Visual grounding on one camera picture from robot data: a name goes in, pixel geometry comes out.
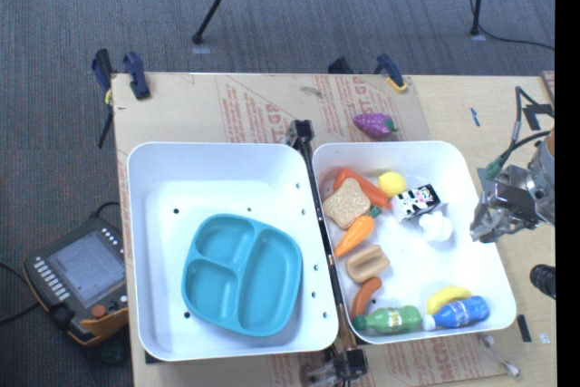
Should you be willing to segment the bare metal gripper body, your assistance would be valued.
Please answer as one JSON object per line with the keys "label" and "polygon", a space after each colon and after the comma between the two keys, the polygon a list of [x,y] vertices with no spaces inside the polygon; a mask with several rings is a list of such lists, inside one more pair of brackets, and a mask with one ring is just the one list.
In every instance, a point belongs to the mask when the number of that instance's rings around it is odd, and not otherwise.
{"label": "bare metal gripper body", "polygon": [[495,208],[505,219],[503,227],[535,229],[540,223],[556,224],[555,170],[530,164],[510,165],[495,178]]}

